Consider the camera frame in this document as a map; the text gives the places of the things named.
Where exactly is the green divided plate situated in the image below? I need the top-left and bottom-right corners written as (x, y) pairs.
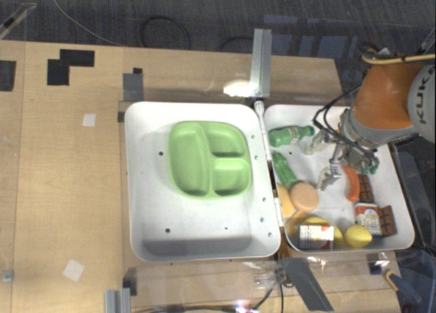
top-left (168, 120), bottom-right (253, 198)

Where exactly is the green bottle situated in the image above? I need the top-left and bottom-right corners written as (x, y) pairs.
top-left (268, 125), bottom-right (315, 148)

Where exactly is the white and orange can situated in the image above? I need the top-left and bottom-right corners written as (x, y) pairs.
top-left (297, 224), bottom-right (335, 250)

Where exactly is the yellow lemon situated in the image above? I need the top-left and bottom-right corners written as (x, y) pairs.
top-left (343, 224), bottom-right (373, 249)

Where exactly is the red and white can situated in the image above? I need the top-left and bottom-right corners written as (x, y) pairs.
top-left (354, 201), bottom-right (384, 238)

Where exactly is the yellow-orange toy bread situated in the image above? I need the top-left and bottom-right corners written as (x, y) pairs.
top-left (276, 183), bottom-right (296, 219)

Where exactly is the orange sausage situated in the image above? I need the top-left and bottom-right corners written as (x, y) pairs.
top-left (343, 164), bottom-right (361, 203)

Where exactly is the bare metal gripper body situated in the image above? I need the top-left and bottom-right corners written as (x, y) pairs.
top-left (335, 141), bottom-right (380, 173)

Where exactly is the white plastic tray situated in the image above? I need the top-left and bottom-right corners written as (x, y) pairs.
top-left (264, 104), bottom-right (416, 254)
top-left (123, 100), bottom-right (282, 264)

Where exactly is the peach round biscuit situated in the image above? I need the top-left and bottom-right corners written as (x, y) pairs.
top-left (289, 181), bottom-right (320, 213)

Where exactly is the clear plastic bottle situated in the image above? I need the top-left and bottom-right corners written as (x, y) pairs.
top-left (302, 130), bottom-right (328, 155)

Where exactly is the green toy cucumber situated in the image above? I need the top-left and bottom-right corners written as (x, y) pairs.
top-left (271, 151), bottom-right (298, 188)

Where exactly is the yellow banana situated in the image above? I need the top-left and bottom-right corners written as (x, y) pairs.
top-left (285, 210), bottom-right (345, 250)

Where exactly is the brown chocolate bar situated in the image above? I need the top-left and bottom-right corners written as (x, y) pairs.
top-left (357, 174), bottom-right (375, 203)
top-left (378, 205), bottom-right (398, 237)

